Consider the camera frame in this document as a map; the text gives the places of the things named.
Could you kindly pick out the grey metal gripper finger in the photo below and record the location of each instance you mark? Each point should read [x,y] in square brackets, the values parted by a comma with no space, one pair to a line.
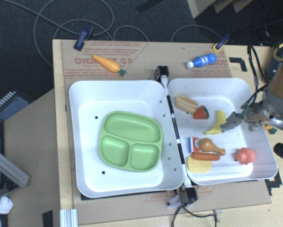
[230,126]
[235,117]

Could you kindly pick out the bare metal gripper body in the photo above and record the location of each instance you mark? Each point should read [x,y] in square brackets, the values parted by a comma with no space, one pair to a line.
[257,117]

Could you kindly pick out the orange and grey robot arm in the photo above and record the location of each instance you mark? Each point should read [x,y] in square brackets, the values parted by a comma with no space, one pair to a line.
[277,89]

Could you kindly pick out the yellow banana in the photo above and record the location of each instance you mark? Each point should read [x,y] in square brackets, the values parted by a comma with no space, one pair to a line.
[219,123]

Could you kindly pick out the white plastic tray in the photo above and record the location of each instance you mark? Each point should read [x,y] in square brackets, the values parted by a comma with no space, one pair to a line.
[236,96]
[89,136]

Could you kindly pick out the brown chicken drumstick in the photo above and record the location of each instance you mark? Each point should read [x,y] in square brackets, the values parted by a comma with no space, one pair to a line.
[209,145]

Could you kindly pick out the red strawberry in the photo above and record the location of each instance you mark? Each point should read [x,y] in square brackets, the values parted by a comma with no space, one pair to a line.
[200,113]

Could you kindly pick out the pink lumpy toy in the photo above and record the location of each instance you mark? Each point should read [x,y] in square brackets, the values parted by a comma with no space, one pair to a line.
[245,155]

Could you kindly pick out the orange sausage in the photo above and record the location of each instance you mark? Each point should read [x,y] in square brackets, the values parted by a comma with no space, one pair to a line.
[205,156]

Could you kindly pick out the white blue red carton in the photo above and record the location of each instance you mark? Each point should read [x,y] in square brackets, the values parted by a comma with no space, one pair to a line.
[191,144]

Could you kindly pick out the tan bread bun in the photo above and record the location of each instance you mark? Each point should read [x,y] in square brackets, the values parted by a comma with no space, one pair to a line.
[185,103]

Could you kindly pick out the yellow cheese slice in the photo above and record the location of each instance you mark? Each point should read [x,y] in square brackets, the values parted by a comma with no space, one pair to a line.
[198,167]

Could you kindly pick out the thin black and white rod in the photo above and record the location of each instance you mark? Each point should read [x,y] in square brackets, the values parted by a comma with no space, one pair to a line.
[175,126]

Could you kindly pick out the blue bottle white cap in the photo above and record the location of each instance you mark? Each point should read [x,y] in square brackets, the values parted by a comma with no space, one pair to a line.
[204,60]

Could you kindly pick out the green divided plate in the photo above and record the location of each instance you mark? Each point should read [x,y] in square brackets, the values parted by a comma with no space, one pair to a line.
[130,141]

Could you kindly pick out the brown cardboard board red print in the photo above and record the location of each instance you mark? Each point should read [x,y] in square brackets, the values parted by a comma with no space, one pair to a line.
[155,55]

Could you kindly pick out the orange carrot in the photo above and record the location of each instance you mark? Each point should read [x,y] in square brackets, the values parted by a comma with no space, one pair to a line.
[108,64]

